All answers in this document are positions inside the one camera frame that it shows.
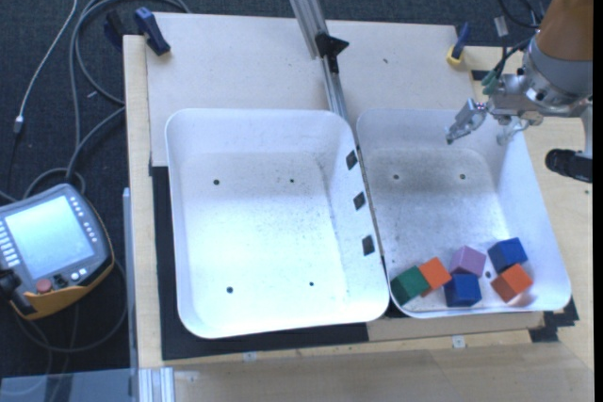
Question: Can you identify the purple cube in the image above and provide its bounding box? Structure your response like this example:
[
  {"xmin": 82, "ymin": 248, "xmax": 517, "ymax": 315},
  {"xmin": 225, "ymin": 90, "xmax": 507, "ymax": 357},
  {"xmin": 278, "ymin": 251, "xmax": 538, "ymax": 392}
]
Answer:
[{"xmin": 448, "ymin": 245, "xmax": 488, "ymax": 280}]

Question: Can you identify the orange cube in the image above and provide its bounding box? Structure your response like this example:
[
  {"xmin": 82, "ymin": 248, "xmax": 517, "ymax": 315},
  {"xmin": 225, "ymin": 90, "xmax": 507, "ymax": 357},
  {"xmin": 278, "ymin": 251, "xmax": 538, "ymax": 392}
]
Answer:
[
  {"xmin": 490, "ymin": 263, "xmax": 535, "ymax": 304},
  {"xmin": 417, "ymin": 256, "xmax": 453, "ymax": 298}
]

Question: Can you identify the green cube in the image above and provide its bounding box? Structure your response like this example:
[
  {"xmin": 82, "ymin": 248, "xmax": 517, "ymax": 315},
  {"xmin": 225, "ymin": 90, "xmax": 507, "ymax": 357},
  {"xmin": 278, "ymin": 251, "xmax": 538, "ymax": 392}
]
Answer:
[{"xmin": 389, "ymin": 265, "xmax": 432, "ymax": 306}]

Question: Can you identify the blue cube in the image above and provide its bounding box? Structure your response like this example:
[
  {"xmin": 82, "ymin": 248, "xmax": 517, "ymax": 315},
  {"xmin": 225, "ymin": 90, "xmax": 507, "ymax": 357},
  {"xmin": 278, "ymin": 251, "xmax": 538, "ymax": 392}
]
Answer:
[
  {"xmin": 486, "ymin": 236, "xmax": 530, "ymax": 275},
  {"xmin": 443, "ymin": 272, "xmax": 483, "ymax": 309}
]

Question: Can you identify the pale wood board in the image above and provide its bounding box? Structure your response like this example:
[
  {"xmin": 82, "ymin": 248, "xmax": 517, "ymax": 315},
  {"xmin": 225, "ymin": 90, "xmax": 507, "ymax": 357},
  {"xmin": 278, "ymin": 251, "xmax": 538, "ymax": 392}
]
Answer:
[{"xmin": 144, "ymin": 11, "xmax": 481, "ymax": 169}]

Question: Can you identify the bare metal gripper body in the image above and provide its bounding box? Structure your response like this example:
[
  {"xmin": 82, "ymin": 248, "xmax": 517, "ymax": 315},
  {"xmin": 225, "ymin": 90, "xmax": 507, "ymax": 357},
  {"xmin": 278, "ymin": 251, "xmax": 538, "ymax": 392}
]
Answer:
[{"xmin": 484, "ymin": 72, "xmax": 594, "ymax": 125}]

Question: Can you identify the black cylinder on white bracket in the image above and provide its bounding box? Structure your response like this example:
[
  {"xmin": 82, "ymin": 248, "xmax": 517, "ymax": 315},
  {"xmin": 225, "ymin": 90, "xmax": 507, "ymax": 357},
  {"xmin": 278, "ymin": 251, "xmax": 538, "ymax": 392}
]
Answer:
[{"xmin": 545, "ymin": 97, "xmax": 595, "ymax": 184}]

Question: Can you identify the white plastic tray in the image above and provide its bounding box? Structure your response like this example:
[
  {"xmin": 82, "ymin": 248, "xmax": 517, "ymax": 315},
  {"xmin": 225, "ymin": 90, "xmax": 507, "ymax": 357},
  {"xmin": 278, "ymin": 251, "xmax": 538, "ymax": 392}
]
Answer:
[
  {"xmin": 355, "ymin": 107, "xmax": 573, "ymax": 320},
  {"xmin": 164, "ymin": 107, "xmax": 392, "ymax": 341}
]

